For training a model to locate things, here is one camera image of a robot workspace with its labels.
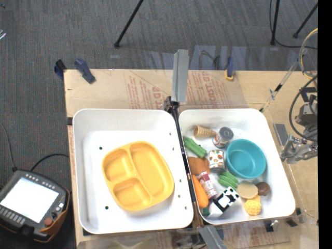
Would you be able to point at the yellow corn piece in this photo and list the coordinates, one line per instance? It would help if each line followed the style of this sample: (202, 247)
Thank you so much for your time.
(252, 207)

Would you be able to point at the white plastic tray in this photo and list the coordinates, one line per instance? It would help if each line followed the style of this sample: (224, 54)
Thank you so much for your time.
(93, 123)
(254, 121)

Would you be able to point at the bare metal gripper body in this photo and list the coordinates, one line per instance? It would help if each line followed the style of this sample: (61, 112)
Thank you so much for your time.
(308, 118)

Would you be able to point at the tan round biscuit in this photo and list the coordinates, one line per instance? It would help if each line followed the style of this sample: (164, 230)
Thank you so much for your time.
(247, 190)

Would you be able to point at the red and white bottle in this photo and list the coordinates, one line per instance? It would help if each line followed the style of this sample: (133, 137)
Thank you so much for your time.
(208, 185)

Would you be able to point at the orange carrot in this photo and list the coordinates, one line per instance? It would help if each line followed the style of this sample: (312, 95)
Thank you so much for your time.
(201, 193)

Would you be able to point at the small can with fruit print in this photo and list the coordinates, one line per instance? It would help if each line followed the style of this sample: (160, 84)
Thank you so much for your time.
(216, 159)

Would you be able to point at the green pea pods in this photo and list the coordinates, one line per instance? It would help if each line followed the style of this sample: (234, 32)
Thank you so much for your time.
(228, 180)

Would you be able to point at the brown cardboard board red print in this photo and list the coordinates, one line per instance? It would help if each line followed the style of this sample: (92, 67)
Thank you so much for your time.
(109, 92)

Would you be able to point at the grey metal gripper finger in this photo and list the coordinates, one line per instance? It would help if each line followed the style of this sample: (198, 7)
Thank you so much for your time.
(287, 149)
(301, 154)

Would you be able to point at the brown round doughnut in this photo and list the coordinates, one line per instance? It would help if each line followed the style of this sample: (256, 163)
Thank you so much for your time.
(263, 188)

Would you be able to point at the thin black and white rod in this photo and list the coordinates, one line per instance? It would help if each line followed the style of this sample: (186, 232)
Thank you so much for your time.
(183, 149)

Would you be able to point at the teal bowl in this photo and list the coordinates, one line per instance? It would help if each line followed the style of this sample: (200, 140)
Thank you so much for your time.
(245, 159)

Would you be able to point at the black and white carton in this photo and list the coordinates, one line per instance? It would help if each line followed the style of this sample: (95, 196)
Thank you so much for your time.
(224, 201)

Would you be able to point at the small can with grey lid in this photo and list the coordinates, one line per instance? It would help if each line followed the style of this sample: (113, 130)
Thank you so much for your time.
(223, 137)

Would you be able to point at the tan ice cream cone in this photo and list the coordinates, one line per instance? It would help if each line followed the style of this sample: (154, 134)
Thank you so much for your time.
(203, 132)

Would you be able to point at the brown bread piece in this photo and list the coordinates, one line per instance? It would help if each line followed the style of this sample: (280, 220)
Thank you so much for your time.
(197, 165)

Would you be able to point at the long green bean pod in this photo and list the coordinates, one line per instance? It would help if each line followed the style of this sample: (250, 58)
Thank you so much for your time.
(194, 146)

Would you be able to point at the yellow divided plate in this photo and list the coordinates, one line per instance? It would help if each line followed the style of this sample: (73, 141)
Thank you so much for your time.
(145, 165)

